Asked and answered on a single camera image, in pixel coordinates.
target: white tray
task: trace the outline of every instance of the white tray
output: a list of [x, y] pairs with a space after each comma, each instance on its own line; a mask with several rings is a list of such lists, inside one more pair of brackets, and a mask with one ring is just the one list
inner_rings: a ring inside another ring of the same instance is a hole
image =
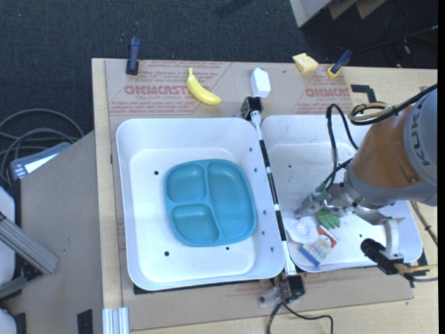
[[[332, 126], [339, 153], [339, 162], [355, 154], [350, 145], [340, 116], [333, 115]], [[357, 145], [369, 127], [349, 125]], [[275, 186], [284, 222], [294, 218], [301, 202], [332, 171], [332, 153], [327, 132], [327, 119], [317, 116], [270, 116], [261, 126], [268, 150]], [[344, 172], [338, 172], [335, 182], [343, 180]], [[422, 243], [412, 213], [405, 201], [396, 202], [380, 210], [393, 218], [404, 218], [398, 224], [400, 232], [399, 252], [406, 262], [416, 261], [422, 252]], [[298, 267], [308, 272], [331, 271], [351, 267], [375, 266], [360, 250], [360, 244], [370, 237], [386, 245], [383, 225], [371, 225], [349, 213], [340, 218], [340, 228], [331, 230], [339, 240], [319, 266], [315, 266], [300, 251], [302, 244], [289, 240], [291, 258]], [[311, 221], [316, 226], [314, 216]]]
[[[240, 118], [131, 119], [116, 134], [127, 264], [133, 283], [156, 291], [276, 276], [284, 254], [254, 127]], [[257, 227], [241, 242], [187, 246], [176, 238], [163, 194], [177, 164], [226, 159], [241, 167], [257, 209]]]

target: green object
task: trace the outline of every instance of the green object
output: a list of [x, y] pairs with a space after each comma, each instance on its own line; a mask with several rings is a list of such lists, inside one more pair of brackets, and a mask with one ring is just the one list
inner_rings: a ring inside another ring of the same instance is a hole
[[316, 217], [321, 225], [326, 229], [340, 228], [340, 219], [336, 214], [332, 214], [328, 209], [321, 208], [317, 211]]

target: yellow banana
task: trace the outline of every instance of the yellow banana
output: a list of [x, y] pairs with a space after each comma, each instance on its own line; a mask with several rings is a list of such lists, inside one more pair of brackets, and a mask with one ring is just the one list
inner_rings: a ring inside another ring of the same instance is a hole
[[217, 105], [221, 103], [221, 98], [205, 89], [193, 74], [193, 68], [188, 69], [187, 89], [192, 95], [208, 105]]

